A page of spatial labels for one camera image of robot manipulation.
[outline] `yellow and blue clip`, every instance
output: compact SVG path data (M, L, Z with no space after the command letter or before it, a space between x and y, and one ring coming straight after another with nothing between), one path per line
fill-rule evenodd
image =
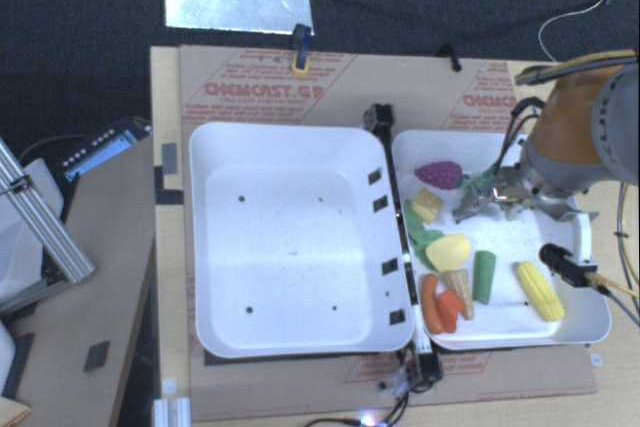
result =
M311 43L311 27L299 23L291 34L291 48L295 50L291 70L302 77L309 71L309 46Z

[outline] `purple toy grapes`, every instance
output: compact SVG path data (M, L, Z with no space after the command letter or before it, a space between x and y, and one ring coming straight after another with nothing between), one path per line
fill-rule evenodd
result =
M455 189L462 183L462 168L450 160L419 167L415 174L423 182L445 190Z

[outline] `empty white tray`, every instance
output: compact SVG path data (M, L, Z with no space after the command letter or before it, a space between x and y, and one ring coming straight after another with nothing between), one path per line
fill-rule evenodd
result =
M496 160L503 134L415 131L402 132L394 141L393 155L398 188L403 199L412 199L425 187L444 200L437 217L427 229L444 233L464 233L472 245L472 255L465 262L469 278L473 277L473 253L488 250L496 254L491 300L488 305L474 302L475 318L459 318L455 333L431 335L447 349L469 350L529 345L593 343L609 333L611 318L604 296L591 288L573 288L559 276L551 276L549 268L538 258L547 242L574 249L574 236L588 237L590 229L574 233L572 224L557 222L538 210L525 210L514 220L505 219L497 205L475 217L456 224L452 211L464 194L463 188L445 191L426 185L415 175L416 168L442 160L460 164L464 173L476 174L489 168ZM510 165L519 158L520 146L514 145L504 159ZM515 264L523 260L535 262L556 290L565 309L565 317L557 322L545 322L535 312L517 281ZM413 268L417 284L428 270L414 255ZM439 284L438 292L444 290Z
M196 328L221 357L393 351L413 318L370 133L209 123L190 140Z

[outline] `yellow corn toy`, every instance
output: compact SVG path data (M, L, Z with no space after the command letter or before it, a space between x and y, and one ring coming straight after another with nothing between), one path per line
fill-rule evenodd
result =
M518 277L529 300L547 322L564 317L564 308L549 282L532 262L518 265Z

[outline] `cardboard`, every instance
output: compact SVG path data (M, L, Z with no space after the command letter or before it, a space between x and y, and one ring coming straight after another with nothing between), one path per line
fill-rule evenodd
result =
M322 413L391 407L378 383L399 367L396 354L219 360L194 330L188 140L215 121L359 126L374 103L391 103L394 133L407 129L502 132L516 103L505 62L311 53L308 75L291 72L293 52L228 47L180 50L192 419ZM582 346L448 353L444 379L412 405L594 393Z

